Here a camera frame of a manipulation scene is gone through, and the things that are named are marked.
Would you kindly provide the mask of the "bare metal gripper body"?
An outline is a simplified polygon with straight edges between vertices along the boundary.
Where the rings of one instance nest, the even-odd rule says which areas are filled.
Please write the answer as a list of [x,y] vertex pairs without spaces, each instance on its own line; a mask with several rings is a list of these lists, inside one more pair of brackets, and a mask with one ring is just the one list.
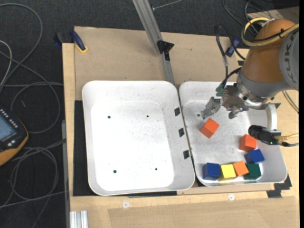
[[231,112],[264,110],[268,106],[267,99],[259,97],[242,84],[227,85],[222,94],[222,106]]

